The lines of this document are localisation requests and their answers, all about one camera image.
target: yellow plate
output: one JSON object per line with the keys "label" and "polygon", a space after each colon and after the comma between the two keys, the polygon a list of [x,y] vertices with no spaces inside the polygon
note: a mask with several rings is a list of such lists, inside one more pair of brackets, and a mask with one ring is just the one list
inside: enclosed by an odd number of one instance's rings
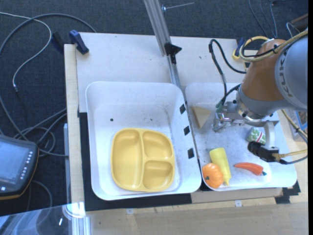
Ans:
{"label": "yellow plate", "polygon": [[171,140],[148,129],[118,131],[112,141],[111,173],[123,189],[147,192],[167,189],[175,174]]}

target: orange pumpkin toy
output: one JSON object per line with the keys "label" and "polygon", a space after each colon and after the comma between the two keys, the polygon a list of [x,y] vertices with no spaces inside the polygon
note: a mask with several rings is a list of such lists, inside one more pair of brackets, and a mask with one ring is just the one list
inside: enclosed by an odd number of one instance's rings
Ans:
{"label": "orange pumpkin toy", "polygon": [[224,182],[223,174],[217,164],[206,164],[202,167],[202,174],[207,185],[212,188],[217,188]]}

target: black hole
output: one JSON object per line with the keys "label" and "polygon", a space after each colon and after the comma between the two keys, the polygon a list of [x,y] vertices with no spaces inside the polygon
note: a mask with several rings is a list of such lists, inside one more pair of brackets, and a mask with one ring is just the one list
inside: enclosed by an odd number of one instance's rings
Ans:
{"label": "black hole", "polygon": [[194,149],[193,149],[193,148],[189,149],[189,150],[188,150],[188,158],[191,159],[191,158],[193,158],[194,156],[195,156],[195,154],[194,154]]}
{"label": "black hole", "polygon": [[184,133],[185,136],[190,132],[189,126],[187,126],[186,128],[184,128]]}
{"label": "black hole", "polygon": [[183,113],[186,111],[185,105],[182,104],[182,105],[180,106],[179,110],[180,110],[180,114],[183,114]]}

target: black floor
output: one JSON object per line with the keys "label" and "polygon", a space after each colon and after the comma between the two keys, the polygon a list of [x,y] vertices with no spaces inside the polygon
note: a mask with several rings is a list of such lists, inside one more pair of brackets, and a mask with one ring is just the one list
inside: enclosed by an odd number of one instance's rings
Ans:
{"label": "black floor", "polygon": [[[263,35],[285,40],[291,37],[286,23],[308,13],[308,1],[160,0],[168,8],[165,18],[172,36],[247,39]],[[186,3],[192,4],[170,8]],[[64,43],[70,43],[68,33],[72,29],[92,31],[73,17],[84,20],[97,32],[154,34],[143,0],[0,0],[0,12],[27,17],[61,13],[63,15],[47,15],[38,19],[49,25],[52,33],[58,32]],[[19,70],[15,76],[18,92],[12,85],[17,69],[40,51],[49,39],[47,28],[37,22],[27,23],[9,36],[25,20],[0,14],[0,96],[20,130],[66,108],[64,58],[51,44]],[[48,121],[44,127],[48,128],[57,118]],[[66,121],[63,117],[51,129],[55,137],[53,153],[64,154],[63,126]],[[18,133],[3,107],[0,107],[0,130],[9,137]],[[44,132],[45,129],[36,129],[27,138],[37,142]],[[40,147],[43,150],[51,148],[52,140],[49,133]],[[66,204],[63,157],[40,157],[34,180],[49,189],[54,206]],[[49,206],[49,195],[42,186],[32,183],[30,197],[29,194],[28,189],[20,198],[0,201],[0,215]]]}

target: screen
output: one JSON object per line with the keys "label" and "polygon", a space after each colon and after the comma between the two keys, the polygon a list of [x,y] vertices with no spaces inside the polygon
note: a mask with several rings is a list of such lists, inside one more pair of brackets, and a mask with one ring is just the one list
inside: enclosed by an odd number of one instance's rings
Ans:
{"label": "screen", "polygon": [[27,154],[26,147],[0,142],[0,182],[16,184]]}

